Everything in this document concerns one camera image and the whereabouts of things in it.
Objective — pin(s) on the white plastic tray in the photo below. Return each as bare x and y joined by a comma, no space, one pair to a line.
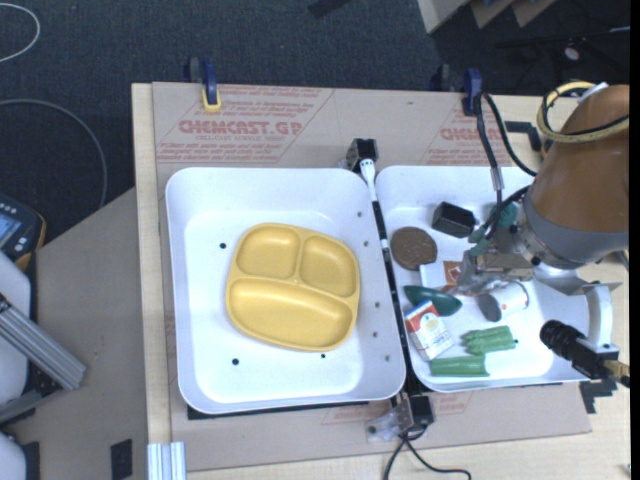
280,378
530,363

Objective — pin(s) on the white can with grey lid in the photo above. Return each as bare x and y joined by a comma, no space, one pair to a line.
505,303

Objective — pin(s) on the white and orange carton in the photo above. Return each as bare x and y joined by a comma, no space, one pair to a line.
429,330

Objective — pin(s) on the brown cardboard board red print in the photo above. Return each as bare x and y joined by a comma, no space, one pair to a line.
300,113

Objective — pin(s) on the black cylinder on white bracket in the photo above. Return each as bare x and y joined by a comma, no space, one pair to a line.
565,340

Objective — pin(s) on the dark green pointed oval piece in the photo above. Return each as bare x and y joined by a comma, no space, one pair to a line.
435,297

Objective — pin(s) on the white and orange packet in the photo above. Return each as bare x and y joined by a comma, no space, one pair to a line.
435,275

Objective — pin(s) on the brown round biscuit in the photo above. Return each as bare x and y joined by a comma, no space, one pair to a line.
413,248

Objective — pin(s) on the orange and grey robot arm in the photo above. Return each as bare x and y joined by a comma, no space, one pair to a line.
580,183

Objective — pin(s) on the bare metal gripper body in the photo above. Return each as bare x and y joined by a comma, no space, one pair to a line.
510,255

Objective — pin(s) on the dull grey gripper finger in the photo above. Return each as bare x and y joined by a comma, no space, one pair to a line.
469,270
492,286

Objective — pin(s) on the yellow divided plate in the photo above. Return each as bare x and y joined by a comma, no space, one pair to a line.
292,300

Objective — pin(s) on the green asparagus bundle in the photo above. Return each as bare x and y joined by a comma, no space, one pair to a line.
490,340

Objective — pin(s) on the small black box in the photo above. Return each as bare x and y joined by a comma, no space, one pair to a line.
452,219

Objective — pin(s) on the thin black and white rod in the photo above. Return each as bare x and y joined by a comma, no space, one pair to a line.
381,228

